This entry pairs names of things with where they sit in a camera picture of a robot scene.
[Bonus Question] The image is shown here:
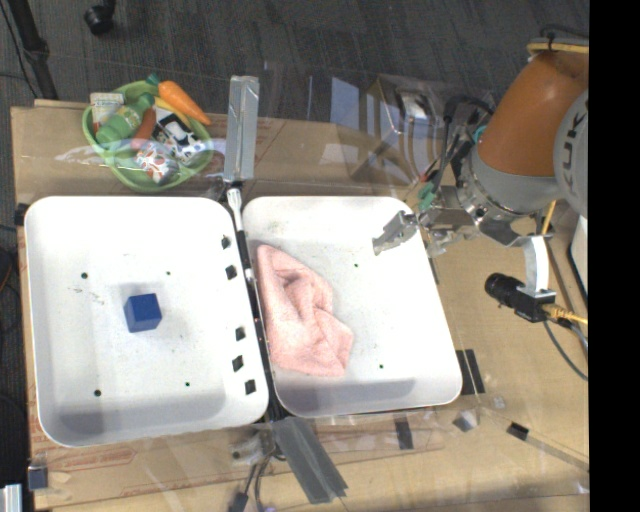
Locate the blue cube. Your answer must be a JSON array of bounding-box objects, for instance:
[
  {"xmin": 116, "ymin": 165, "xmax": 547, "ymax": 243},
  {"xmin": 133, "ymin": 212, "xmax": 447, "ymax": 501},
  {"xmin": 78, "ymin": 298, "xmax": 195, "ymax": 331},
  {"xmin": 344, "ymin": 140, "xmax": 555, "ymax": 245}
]
[{"xmin": 122, "ymin": 292, "xmax": 164, "ymax": 334}]

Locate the black cylinder on white bracket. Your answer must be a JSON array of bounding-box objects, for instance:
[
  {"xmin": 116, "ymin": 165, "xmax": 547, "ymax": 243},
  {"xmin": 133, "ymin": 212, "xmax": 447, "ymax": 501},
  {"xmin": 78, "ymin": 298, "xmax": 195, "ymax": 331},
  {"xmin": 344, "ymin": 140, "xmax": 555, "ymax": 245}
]
[{"xmin": 483, "ymin": 234, "xmax": 558, "ymax": 324}]

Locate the brown cardboard board, red print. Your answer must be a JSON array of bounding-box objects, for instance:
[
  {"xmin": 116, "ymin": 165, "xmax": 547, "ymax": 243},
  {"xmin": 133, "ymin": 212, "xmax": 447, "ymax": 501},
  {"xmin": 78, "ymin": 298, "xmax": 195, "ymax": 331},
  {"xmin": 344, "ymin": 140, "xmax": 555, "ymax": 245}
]
[{"xmin": 9, "ymin": 98, "xmax": 590, "ymax": 512}]

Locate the thin black and white rod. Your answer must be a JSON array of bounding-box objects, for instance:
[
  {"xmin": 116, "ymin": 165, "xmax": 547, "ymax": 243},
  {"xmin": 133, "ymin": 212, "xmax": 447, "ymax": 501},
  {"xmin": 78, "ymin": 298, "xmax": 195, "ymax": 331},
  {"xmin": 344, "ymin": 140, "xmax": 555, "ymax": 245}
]
[{"xmin": 226, "ymin": 186, "xmax": 277, "ymax": 422}]

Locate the white carton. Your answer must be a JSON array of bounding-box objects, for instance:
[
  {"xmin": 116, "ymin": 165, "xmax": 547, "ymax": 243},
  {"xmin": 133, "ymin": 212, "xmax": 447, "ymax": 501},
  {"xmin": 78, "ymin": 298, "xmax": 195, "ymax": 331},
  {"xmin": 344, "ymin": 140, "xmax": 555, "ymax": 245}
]
[{"xmin": 89, "ymin": 91, "xmax": 125, "ymax": 127}]

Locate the pink towel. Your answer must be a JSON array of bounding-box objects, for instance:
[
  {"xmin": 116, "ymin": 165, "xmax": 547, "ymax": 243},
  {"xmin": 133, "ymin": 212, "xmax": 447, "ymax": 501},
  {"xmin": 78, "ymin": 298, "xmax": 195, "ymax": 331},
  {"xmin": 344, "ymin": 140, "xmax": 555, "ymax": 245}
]
[{"xmin": 255, "ymin": 243, "xmax": 356, "ymax": 378}]

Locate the red and white packet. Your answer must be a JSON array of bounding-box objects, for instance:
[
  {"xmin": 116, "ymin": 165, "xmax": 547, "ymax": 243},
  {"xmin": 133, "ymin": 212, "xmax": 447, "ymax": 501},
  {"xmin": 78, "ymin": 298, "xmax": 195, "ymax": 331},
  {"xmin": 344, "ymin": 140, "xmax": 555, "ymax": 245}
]
[{"xmin": 133, "ymin": 141, "xmax": 180, "ymax": 185}]

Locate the green bottle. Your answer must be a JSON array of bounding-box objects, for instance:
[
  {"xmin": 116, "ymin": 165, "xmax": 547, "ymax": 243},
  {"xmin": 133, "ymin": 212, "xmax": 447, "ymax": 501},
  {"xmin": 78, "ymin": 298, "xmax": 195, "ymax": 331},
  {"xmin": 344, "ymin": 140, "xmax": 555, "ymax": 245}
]
[{"xmin": 95, "ymin": 93, "xmax": 154, "ymax": 147}]

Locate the white plastic tray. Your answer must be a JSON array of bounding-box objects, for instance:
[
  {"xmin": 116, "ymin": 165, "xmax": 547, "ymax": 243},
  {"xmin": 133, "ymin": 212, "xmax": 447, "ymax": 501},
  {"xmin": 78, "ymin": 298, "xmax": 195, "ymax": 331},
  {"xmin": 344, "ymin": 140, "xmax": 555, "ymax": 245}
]
[
  {"xmin": 23, "ymin": 195, "xmax": 271, "ymax": 448},
  {"xmin": 240, "ymin": 195, "xmax": 464, "ymax": 419}
]

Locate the yellow banana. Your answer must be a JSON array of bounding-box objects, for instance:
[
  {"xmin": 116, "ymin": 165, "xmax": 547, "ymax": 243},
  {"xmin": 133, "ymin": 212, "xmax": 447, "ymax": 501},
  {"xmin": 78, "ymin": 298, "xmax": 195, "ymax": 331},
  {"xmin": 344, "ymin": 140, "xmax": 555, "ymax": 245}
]
[{"xmin": 153, "ymin": 96, "xmax": 192, "ymax": 127}]

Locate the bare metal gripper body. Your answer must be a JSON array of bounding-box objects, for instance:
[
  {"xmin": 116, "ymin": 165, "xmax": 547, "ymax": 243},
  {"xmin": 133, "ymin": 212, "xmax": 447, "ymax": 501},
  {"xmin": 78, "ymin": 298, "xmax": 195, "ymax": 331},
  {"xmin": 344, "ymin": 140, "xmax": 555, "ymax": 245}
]
[{"xmin": 416, "ymin": 183, "xmax": 512, "ymax": 247}]

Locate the black and white packet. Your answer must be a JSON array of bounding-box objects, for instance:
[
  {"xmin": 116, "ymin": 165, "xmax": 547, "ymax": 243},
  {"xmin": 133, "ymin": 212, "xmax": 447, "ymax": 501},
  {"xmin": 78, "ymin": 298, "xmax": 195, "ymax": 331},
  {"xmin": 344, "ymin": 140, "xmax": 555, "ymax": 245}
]
[{"xmin": 151, "ymin": 111, "xmax": 207, "ymax": 162}]

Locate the orange carrot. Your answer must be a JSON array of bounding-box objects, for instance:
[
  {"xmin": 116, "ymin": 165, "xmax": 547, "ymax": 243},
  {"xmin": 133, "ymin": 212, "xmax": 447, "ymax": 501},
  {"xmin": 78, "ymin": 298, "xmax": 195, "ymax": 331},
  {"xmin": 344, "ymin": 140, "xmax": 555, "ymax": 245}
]
[{"xmin": 146, "ymin": 73, "xmax": 213, "ymax": 127}]

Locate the green bowl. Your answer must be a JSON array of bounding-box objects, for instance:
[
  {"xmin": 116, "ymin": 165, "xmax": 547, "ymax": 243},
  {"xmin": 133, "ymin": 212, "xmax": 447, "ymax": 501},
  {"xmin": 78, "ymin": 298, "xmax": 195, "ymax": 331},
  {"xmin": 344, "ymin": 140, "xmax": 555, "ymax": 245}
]
[{"xmin": 81, "ymin": 80, "xmax": 216, "ymax": 194}]

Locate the brown sausage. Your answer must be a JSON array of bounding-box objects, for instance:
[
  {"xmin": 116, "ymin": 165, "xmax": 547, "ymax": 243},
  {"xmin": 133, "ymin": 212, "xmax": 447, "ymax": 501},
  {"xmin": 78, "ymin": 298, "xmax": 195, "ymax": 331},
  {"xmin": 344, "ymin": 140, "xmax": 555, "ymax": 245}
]
[{"xmin": 131, "ymin": 106, "xmax": 158, "ymax": 147}]

